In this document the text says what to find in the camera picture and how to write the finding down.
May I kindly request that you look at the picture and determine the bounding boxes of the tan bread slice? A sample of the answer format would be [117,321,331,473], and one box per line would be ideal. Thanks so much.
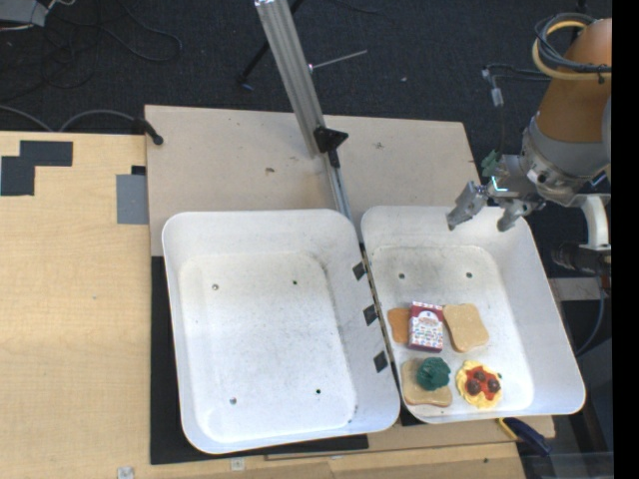
[442,302,491,354]
[399,356,454,409]

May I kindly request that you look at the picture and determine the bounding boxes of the red and white carton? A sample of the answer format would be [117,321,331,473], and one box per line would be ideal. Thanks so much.
[406,300,445,353]

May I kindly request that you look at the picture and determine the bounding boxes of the white plastic tray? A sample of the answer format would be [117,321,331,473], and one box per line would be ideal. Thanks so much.
[161,208,402,455]
[359,205,587,425]

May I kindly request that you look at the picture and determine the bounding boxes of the black cylinder on white bracket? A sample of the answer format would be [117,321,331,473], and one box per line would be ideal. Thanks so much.
[550,193,613,276]

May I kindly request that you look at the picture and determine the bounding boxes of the yellow spaghetti with meatballs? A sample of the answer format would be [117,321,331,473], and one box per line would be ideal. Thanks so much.
[454,359,504,411]

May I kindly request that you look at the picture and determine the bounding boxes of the green broccoli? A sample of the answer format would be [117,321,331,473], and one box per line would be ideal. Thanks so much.
[414,356,452,392]

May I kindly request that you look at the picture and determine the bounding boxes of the pale brown flat board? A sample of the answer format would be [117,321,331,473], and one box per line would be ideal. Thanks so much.
[144,104,557,462]

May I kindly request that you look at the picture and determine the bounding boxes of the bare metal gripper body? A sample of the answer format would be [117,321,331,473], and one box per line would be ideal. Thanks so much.
[482,154,591,210]

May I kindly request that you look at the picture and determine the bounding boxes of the brown toast slice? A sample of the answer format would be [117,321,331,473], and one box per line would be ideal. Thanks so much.
[386,306,411,346]

